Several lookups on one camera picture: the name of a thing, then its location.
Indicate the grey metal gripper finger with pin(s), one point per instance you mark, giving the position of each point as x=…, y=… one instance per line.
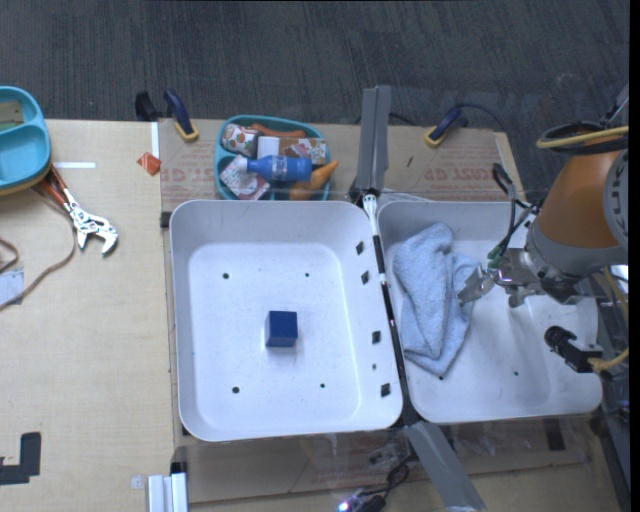
x=520, y=298
x=474, y=287

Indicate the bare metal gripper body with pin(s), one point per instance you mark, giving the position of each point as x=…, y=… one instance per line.
x=522, y=270

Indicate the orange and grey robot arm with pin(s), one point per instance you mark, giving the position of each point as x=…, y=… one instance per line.
x=575, y=210

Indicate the light blue towel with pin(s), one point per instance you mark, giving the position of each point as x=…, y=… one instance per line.
x=425, y=290

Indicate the white plastic tray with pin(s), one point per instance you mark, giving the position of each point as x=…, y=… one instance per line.
x=260, y=240
x=505, y=360

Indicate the thin black and white rod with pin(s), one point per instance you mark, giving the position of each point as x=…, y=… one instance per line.
x=381, y=260

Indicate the brown cardboard board, red print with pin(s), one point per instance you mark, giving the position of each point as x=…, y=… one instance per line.
x=465, y=165

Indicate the orange carrot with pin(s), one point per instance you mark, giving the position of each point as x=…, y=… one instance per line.
x=315, y=182

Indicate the blue cube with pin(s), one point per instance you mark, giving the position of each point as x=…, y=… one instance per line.
x=281, y=327

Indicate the brown printed carton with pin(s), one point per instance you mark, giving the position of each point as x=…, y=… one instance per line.
x=307, y=150

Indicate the blue plastic bottle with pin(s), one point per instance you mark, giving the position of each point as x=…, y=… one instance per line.
x=282, y=169

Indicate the orange sausage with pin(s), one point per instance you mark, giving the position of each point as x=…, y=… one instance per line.
x=280, y=132

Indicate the white cube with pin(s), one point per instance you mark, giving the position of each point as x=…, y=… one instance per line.
x=268, y=147

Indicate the white and red packet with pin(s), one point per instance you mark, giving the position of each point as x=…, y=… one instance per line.
x=240, y=182

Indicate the white printed can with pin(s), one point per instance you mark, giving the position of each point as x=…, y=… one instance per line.
x=239, y=140

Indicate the teal divided plate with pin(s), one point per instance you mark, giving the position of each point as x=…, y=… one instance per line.
x=219, y=172

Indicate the small red square piece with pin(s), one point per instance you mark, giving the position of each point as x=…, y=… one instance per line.
x=149, y=164

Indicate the blue divided plate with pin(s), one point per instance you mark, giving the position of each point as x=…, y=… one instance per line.
x=22, y=150

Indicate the black cylinder on white bracket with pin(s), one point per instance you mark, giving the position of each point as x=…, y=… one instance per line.
x=567, y=345

